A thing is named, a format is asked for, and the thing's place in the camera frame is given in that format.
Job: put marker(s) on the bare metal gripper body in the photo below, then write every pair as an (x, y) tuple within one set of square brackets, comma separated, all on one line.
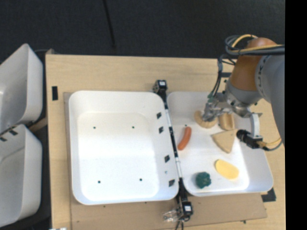
[(236, 108)]

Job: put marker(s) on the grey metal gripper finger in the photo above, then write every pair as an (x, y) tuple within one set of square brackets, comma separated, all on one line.
[(216, 114), (206, 115)]

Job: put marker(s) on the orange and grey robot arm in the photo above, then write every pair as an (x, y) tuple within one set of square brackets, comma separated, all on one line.
[(247, 71)]

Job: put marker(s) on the beige croissant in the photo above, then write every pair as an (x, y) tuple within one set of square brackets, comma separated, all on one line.
[(206, 124)]

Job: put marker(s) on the tan bread roll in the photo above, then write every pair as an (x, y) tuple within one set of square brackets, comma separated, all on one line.
[(227, 123)]

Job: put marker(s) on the beige triangular slice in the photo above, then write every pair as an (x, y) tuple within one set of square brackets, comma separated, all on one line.
[(225, 140)]

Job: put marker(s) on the orange sausage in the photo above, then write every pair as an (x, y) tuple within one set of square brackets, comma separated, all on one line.
[(184, 139)]

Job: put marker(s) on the thin black and white rod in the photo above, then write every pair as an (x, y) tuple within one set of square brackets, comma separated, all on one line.
[(173, 140)]

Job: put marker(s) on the white plastic tray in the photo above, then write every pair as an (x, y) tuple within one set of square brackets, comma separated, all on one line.
[(117, 150), (204, 157)]

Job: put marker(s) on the yellow oval slice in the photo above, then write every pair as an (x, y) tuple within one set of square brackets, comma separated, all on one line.
[(226, 169)]

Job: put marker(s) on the green broccoli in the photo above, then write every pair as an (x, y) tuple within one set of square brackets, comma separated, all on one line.
[(203, 180)]

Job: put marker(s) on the black cylinder on white bracket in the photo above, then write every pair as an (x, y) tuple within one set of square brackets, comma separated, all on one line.
[(251, 135)]

